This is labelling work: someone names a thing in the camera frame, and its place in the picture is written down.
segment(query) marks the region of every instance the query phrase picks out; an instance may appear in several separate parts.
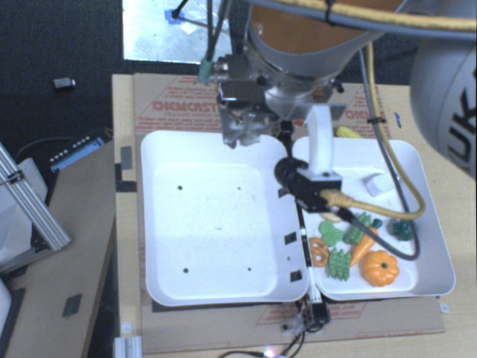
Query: toy carrot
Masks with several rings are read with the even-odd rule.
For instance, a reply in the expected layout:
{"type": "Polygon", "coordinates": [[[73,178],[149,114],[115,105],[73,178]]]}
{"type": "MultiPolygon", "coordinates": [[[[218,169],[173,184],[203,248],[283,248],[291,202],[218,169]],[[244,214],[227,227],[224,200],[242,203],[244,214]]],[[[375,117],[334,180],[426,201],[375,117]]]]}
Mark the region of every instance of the toy carrot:
{"type": "MultiPolygon", "coordinates": [[[[373,225],[379,227],[380,224],[376,220],[373,222],[373,225]]],[[[375,235],[378,234],[378,230],[376,229],[376,227],[370,227],[370,230],[375,235]]],[[[350,266],[354,266],[360,259],[362,259],[364,255],[373,247],[374,243],[375,241],[371,239],[368,235],[363,235],[361,241],[359,242],[359,244],[357,244],[357,246],[353,249],[353,252],[351,253],[350,266]]]]}

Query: yellow cable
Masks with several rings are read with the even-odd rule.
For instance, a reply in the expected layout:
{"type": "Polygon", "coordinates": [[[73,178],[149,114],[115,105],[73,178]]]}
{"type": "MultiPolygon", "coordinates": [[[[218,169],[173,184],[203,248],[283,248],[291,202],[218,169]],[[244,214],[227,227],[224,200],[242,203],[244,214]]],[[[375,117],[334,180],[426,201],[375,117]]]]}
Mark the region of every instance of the yellow cable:
{"type": "MultiPolygon", "coordinates": [[[[367,45],[367,79],[370,86],[370,98],[371,104],[375,113],[379,113],[378,99],[376,97],[376,83],[374,81],[374,59],[373,59],[373,44],[369,43],[367,45]]],[[[417,188],[409,179],[408,175],[402,169],[401,164],[399,163],[391,145],[389,144],[388,136],[386,135],[385,129],[382,123],[378,122],[379,135],[381,135],[382,141],[386,147],[386,151],[389,154],[389,157],[393,161],[394,167],[396,168],[398,174],[401,176],[402,180],[406,186],[411,190],[412,195],[417,200],[419,204],[419,209],[411,213],[401,213],[393,210],[389,210],[384,207],[376,206],[374,204],[364,203],[363,201],[356,201],[348,195],[345,195],[342,192],[337,190],[323,190],[320,195],[328,201],[328,206],[338,206],[338,207],[356,207],[361,208],[362,210],[378,213],[379,215],[387,216],[395,219],[402,220],[414,220],[424,213],[426,210],[426,203],[422,195],[419,193],[417,188]]]]}
{"type": "MultiPolygon", "coordinates": [[[[328,4],[324,0],[271,0],[279,3],[303,7],[325,12],[328,4]]],[[[477,31],[477,21],[474,19],[456,19],[443,16],[418,16],[405,13],[392,13],[384,10],[358,7],[355,5],[336,2],[330,9],[331,13],[342,16],[361,19],[371,22],[379,22],[391,25],[401,25],[411,28],[425,28],[446,31],[471,32],[477,31]]]]}

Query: white tray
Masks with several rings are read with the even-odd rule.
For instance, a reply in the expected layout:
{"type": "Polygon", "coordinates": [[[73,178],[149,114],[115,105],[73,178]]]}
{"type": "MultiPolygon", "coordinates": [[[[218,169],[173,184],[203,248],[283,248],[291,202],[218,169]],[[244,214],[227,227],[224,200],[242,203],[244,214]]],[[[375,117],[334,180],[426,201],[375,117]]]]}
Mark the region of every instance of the white tray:
{"type": "MultiPolygon", "coordinates": [[[[350,278],[347,281],[339,281],[328,275],[327,268],[315,268],[315,281],[319,290],[327,297],[337,300],[364,300],[371,298],[395,298],[427,295],[445,295],[452,291],[455,285],[455,274],[452,269],[449,252],[440,229],[434,204],[427,186],[426,177],[417,151],[408,143],[391,141],[394,152],[398,156],[404,170],[421,192],[426,202],[426,212],[414,221],[419,235],[421,255],[414,261],[405,261],[398,258],[400,274],[396,280],[388,286],[378,288],[370,285],[362,277],[361,263],[350,269],[350,278]]],[[[301,138],[294,144],[294,156],[308,160],[309,140],[301,138]]],[[[387,167],[381,152],[374,139],[339,139],[334,141],[334,171],[343,178],[342,191],[357,200],[366,201],[383,207],[402,211],[396,190],[392,190],[373,198],[364,185],[364,179],[380,172],[386,172],[387,167]]],[[[417,203],[407,187],[403,187],[405,197],[411,210],[417,209],[417,203]]],[[[383,216],[375,216],[383,220],[384,224],[379,229],[379,235],[387,242],[395,245],[405,253],[414,251],[413,242],[398,241],[389,232],[389,219],[383,216]]],[[[306,231],[309,237],[318,236],[318,225],[322,218],[317,215],[305,214],[306,231]]],[[[347,230],[347,223],[337,223],[336,228],[347,230]]],[[[340,242],[337,250],[350,250],[350,246],[340,242]]],[[[372,251],[384,249],[377,243],[372,251]]]]}
{"type": "Polygon", "coordinates": [[[231,150],[220,134],[142,142],[146,284],[166,306],[295,301],[308,288],[294,200],[278,199],[269,136],[231,150]]]}

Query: metal plate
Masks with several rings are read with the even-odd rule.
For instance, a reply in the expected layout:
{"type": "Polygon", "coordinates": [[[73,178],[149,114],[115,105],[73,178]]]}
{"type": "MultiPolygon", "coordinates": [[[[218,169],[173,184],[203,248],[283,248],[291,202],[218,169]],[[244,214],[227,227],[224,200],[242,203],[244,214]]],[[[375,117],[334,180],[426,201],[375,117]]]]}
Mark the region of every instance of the metal plate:
{"type": "MultiPolygon", "coordinates": [[[[206,53],[206,0],[189,0],[182,20],[167,12],[182,0],[123,0],[125,60],[200,63],[206,53]]],[[[221,0],[213,0],[214,27],[221,0]]],[[[231,54],[229,25],[224,21],[216,54],[231,54]]]]}

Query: tray with toy food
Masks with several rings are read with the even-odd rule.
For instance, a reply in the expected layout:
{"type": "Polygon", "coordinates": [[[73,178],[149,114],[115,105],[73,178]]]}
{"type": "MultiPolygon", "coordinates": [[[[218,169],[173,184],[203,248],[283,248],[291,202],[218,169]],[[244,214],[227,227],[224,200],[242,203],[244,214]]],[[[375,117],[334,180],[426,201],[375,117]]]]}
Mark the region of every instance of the tray with toy food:
{"type": "MultiPolygon", "coordinates": [[[[315,282],[328,298],[337,301],[445,295],[455,285],[455,274],[427,186],[419,154],[408,143],[391,141],[402,167],[426,202],[424,215],[414,220],[420,256],[407,261],[393,256],[381,245],[346,222],[330,222],[318,214],[305,213],[306,232],[314,260],[315,282]]],[[[294,144],[294,156],[307,160],[308,138],[294,144]]],[[[393,187],[376,190],[373,177],[388,169],[374,139],[335,139],[333,171],[340,175],[342,191],[359,201],[403,211],[393,187]]],[[[417,202],[403,185],[411,210],[417,202]]],[[[351,209],[360,222],[405,254],[414,253],[409,223],[351,209]]]]}

